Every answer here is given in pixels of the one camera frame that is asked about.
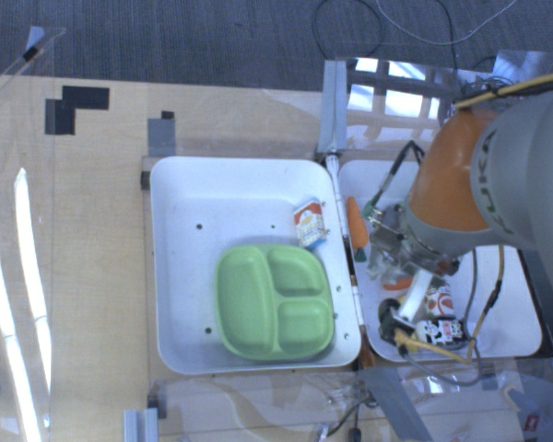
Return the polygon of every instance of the glass panel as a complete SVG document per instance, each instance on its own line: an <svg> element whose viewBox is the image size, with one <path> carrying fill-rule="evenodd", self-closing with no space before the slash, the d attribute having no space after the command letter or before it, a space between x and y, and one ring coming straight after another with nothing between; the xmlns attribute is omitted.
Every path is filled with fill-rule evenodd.
<svg viewBox="0 0 553 442"><path fill-rule="evenodd" d="M11 64L0 60L0 440L49 438L52 381L53 44L32 28ZM42 77L42 83L35 82ZM32 96L41 98L34 103Z"/></svg>

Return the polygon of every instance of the green plate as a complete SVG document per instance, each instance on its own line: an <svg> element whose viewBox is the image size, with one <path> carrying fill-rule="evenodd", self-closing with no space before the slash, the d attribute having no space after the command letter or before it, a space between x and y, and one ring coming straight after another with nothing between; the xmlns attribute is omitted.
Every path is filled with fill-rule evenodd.
<svg viewBox="0 0 553 442"><path fill-rule="evenodd" d="M290 360L320 353L334 334L325 270L310 252L281 244L225 251L215 270L221 340L252 360Z"/></svg>

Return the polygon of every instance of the orange carrot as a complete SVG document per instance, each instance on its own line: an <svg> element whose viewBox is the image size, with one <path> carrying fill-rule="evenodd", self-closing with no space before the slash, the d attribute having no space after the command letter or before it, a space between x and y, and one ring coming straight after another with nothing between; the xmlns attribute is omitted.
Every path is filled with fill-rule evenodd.
<svg viewBox="0 0 553 442"><path fill-rule="evenodd" d="M369 243L369 231L365 220L360 215L360 208L354 196L347 199L348 232L353 249L360 249Z"/></svg>

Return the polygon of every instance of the table surface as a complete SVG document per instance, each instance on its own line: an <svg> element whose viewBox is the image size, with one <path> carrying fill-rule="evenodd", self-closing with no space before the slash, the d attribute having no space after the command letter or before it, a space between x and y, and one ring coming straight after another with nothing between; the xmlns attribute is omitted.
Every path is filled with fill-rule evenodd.
<svg viewBox="0 0 553 442"><path fill-rule="evenodd" d="M110 106L76 110L75 135L45 134L45 100L61 99L63 86L106 87ZM174 113L178 154L311 158L321 98L313 92L34 76L17 77L0 93L0 227L12 220L11 184L25 167L53 337L51 393L40 388L37 355L28 372L38 412L49 414L51 440L121 439L123 410L145 409L152 385L162 381L171 415L160 421L162 441L182 435L190 441L305 441L319 423L342 417L357 382L345 369L201 378L172 373L157 358L148 308L151 248L140 184L147 121ZM413 129L408 124L399 129ZM32 355L25 352L36 337L21 273L8 258L18 253L15 236L14 229L0 235L2 262L18 339L23 353ZM492 365L501 383L520 388L515 362ZM427 380L410 371L402 367L406 390L435 440L460 434L470 440L522 438L516 413L499 390L421 388ZM0 440L6 441L19 440L10 381L0 339ZM361 410L360 419L368 434L363 439L397 440L380 410ZM346 431L336 436L346 440Z"/></svg>

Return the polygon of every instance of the gray carpet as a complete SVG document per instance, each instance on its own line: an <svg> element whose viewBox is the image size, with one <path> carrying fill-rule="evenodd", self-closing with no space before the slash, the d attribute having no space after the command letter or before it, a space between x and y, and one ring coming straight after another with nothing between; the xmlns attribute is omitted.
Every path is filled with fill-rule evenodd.
<svg viewBox="0 0 553 442"><path fill-rule="evenodd" d="M81 78L235 87L321 89L324 58L312 34L321 0L0 0L0 67L20 55L30 26L62 27L55 74ZM375 7L375 0L364 0ZM511 0L442 0L462 37ZM408 29L447 41L446 16L432 0L382 0ZM330 56L452 66L450 48L416 41L362 4L332 0L317 16ZM553 0L521 0L455 46L471 68L499 49L553 52Z"/></svg>

